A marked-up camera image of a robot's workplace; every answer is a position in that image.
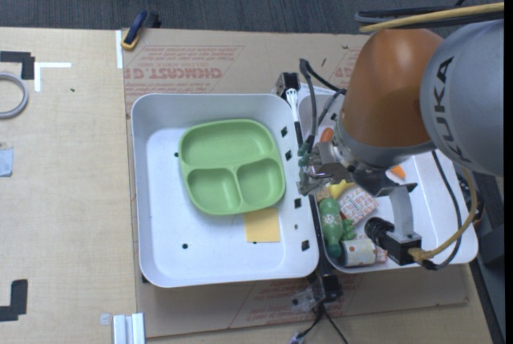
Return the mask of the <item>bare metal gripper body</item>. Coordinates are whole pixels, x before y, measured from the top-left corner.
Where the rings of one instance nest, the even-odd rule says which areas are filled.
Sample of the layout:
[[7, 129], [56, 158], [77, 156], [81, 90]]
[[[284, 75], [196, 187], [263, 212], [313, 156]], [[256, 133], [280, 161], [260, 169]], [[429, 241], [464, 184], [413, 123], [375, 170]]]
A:
[[353, 177], [337, 154], [332, 142], [320, 142], [312, 146], [304, 142], [298, 152], [298, 192], [302, 196], [316, 194], [328, 184], [353, 183]]

